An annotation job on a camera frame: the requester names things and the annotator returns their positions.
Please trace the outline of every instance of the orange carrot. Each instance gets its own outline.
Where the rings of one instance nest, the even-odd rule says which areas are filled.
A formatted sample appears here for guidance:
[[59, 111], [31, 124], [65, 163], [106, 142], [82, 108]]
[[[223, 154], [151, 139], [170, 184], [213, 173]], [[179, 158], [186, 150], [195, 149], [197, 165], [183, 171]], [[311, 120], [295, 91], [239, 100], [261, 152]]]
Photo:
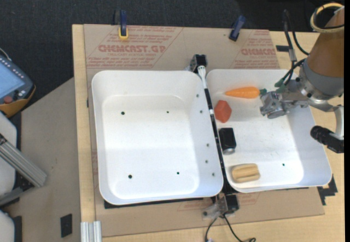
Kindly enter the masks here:
[[225, 92], [227, 96], [253, 99], [259, 96], [260, 90], [256, 87], [242, 87]]

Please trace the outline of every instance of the black cable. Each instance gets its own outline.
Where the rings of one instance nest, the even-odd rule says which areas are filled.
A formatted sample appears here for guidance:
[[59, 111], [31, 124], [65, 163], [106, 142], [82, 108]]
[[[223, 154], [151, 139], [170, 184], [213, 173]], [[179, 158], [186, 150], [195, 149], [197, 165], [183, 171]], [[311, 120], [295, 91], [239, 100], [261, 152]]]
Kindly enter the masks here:
[[205, 240], [204, 242], [208, 242], [208, 232], [209, 229], [211, 228], [211, 226], [214, 224], [214, 222], [218, 219], [218, 217], [216, 217], [215, 219], [213, 219], [213, 221], [211, 222], [211, 224], [208, 226], [207, 231], [206, 231], [206, 236], [205, 236]]
[[288, 16], [287, 16], [287, 14], [288, 14], [288, 11], [285, 9], [283, 11], [283, 14], [282, 14], [283, 31], [284, 31], [285, 37], [287, 39], [289, 49], [293, 49], [293, 45], [291, 43], [289, 33], [288, 33]]
[[[236, 233], [235, 233], [234, 230], [232, 229], [231, 224], [230, 224], [228, 218], [226, 218], [226, 214], [223, 214], [223, 216], [224, 216], [224, 219], [225, 219], [227, 225], [229, 226], [229, 228], [230, 228], [232, 234], [236, 237], [236, 239], [237, 239], [239, 242], [243, 242], [241, 239], [239, 239], [239, 238], [237, 237]], [[256, 241], [256, 238], [251, 238], [251, 239], [249, 240], [249, 242], [255, 242], [255, 241]]]
[[307, 15], [307, 11], [306, 11], [306, 4], [310, 2], [312, 3], [312, 5], [314, 7], [319, 7], [321, 5], [321, 2], [320, 1], [317, 1], [317, 0], [304, 0], [304, 17], [305, 17], [305, 24], [309, 27], [310, 26], [310, 16]]
[[301, 45], [299, 44], [299, 42], [298, 42], [298, 40], [297, 40], [297, 38], [296, 38], [296, 33], [295, 33], [295, 31], [294, 31], [294, 28], [293, 28], [293, 23], [292, 23], [292, 21], [291, 21], [290, 14], [289, 14], [289, 12], [288, 12], [286, 9], [284, 10], [283, 15], [285, 16], [285, 18], [286, 18], [286, 20], [287, 20], [287, 22], [288, 22], [288, 25], [289, 25], [289, 27], [290, 27], [290, 30], [291, 30], [291, 33], [292, 33], [292, 35], [293, 35], [293, 39], [294, 39], [294, 42], [295, 42], [296, 46], [297, 46], [297, 47], [299, 48], [299, 50], [300, 50], [301, 52], [303, 52], [305, 55], [309, 55], [309, 53], [306, 52], [306, 51], [301, 47]]
[[[226, 221], [227, 225], [229, 226], [229, 228], [230, 228], [232, 234], [234, 235], [234, 237], [238, 240], [238, 242], [243, 242], [241, 239], [238, 238], [238, 236], [236, 235], [236, 233], [235, 233], [234, 230], [232, 229], [229, 220], [226, 218], [226, 214], [227, 214], [227, 213], [224, 213], [222, 216], [218, 216], [218, 217], [216, 217], [215, 219], [213, 219], [213, 221], [211, 222], [211, 224], [210, 224], [210, 225], [208, 226], [208, 228], [207, 228], [206, 236], [205, 236], [205, 242], [208, 242], [208, 233], [209, 233], [209, 230], [210, 230], [211, 226], [214, 224], [214, 222], [215, 222], [218, 218], [223, 218], [223, 219]], [[256, 242], [256, 238], [251, 238], [251, 239], [249, 240], [249, 242]]]
[[289, 76], [288, 81], [286, 81], [286, 82], [284, 83], [284, 85], [287, 85], [287, 84], [290, 82], [291, 77], [292, 77], [292, 75], [293, 75], [294, 69], [296, 69], [297, 67], [301, 66], [301, 65], [304, 63], [304, 61], [305, 61], [305, 59], [302, 59], [302, 60], [298, 61], [296, 64], [294, 64], [294, 63], [292, 62], [292, 65], [291, 65], [290, 70], [289, 70], [289, 71], [284, 75], [284, 77], [282, 78], [282, 80], [285, 81], [285, 79]]

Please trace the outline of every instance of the white cord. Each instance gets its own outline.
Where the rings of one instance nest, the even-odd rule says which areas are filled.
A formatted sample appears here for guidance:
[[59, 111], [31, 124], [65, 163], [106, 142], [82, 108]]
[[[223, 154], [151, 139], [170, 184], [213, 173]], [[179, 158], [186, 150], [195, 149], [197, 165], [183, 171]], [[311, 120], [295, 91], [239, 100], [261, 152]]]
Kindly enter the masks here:
[[0, 51], [7, 57], [7, 59], [9, 61], [12, 61], [12, 59], [10, 58], [10, 56], [5, 52], [5, 50], [3, 50], [1, 47], [0, 47]]
[[198, 75], [202, 79], [204, 89], [207, 89], [208, 86], [207, 86], [207, 81], [206, 81], [206, 68], [204, 66], [199, 66], [197, 68], [197, 70], [198, 70]]

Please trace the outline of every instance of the gray carpet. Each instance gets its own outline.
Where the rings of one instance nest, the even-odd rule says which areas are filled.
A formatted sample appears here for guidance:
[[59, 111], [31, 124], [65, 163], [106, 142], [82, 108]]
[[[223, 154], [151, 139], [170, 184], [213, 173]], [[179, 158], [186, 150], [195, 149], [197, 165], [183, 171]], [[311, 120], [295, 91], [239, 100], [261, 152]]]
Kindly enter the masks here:
[[281, 30], [287, 8], [297, 31], [309, 31], [305, 15], [330, 0], [0, 0], [0, 47], [34, 81], [31, 103], [73, 76], [72, 24], [110, 24], [114, 9], [130, 25], [230, 27]]

